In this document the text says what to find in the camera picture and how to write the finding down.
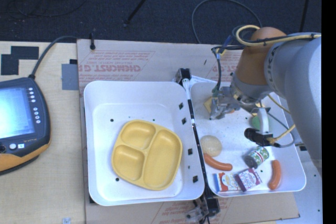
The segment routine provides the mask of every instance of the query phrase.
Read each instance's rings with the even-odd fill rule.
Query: robotic hand
[[[256,31],[250,40],[241,39],[239,33],[248,28]],[[286,35],[276,28],[247,25],[236,31],[236,39],[245,47],[230,87],[213,90],[210,119],[240,108],[252,113],[264,97],[275,92],[286,99],[295,127],[322,176],[321,34]],[[250,131],[245,131],[247,138]]]

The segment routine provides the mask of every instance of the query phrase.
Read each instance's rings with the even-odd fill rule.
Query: blue screen
[[[26,89],[0,89],[0,139],[34,131]]]

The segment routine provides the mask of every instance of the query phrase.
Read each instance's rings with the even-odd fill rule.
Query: can
[[[249,168],[257,169],[269,157],[265,147],[257,146],[253,151],[244,157],[244,161]]]

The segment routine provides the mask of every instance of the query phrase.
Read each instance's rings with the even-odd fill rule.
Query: white tray
[[[198,82],[193,84],[191,87],[191,99],[194,107],[198,138],[201,139],[204,135],[213,135],[217,137],[222,143],[223,150],[219,156],[215,157],[215,159],[224,163],[231,163],[233,165],[233,169],[230,172],[225,173],[238,173],[248,168],[243,157],[257,146],[256,143],[248,140],[244,136],[244,130],[252,127],[252,115],[245,110],[240,109],[232,114],[225,115],[225,117],[220,120],[210,120],[209,112],[204,106],[204,102],[212,96],[212,89],[215,84],[216,83],[211,82]],[[271,94],[271,96],[279,101],[277,95]],[[263,100],[263,105],[271,107],[269,112],[282,123],[286,123],[283,110],[275,105],[269,98],[265,98]],[[273,132],[274,137],[279,136],[286,130],[273,118],[270,118],[269,127],[270,131]],[[290,134],[287,134],[278,141],[281,145],[287,145],[290,144],[290,142],[292,142]],[[283,148],[268,146],[267,150],[270,155],[269,158],[256,169],[262,180],[260,185],[255,186],[246,192],[242,192],[241,190],[230,190],[218,195],[222,197],[233,197],[240,195],[302,190],[306,185],[306,176],[295,145],[293,144]],[[271,161],[273,159],[278,159],[281,163],[282,179],[277,189],[270,190],[267,187],[267,184],[271,179]],[[220,173],[221,171],[218,171],[206,164],[205,169],[209,187],[214,193],[216,193],[215,182],[212,174]]]
[[[182,86],[175,82],[94,81],[85,87],[84,103],[89,193],[97,204],[193,200],[202,195],[203,172]],[[113,146],[122,127],[131,120],[152,121],[181,139],[180,167],[167,189],[148,190],[118,178],[113,171]]]

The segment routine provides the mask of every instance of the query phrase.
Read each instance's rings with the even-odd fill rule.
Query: sausage
[[[272,161],[272,178],[270,182],[268,182],[268,187],[270,189],[276,189],[280,184],[280,180],[281,180],[281,166],[280,162],[277,159],[275,159]]]
[[[203,156],[204,156],[205,163],[211,166],[212,168],[215,168],[221,171],[231,171],[232,170],[232,164],[230,163],[221,163],[219,161],[216,161],[214,158],[212,158],[207,153],[204,153]]]

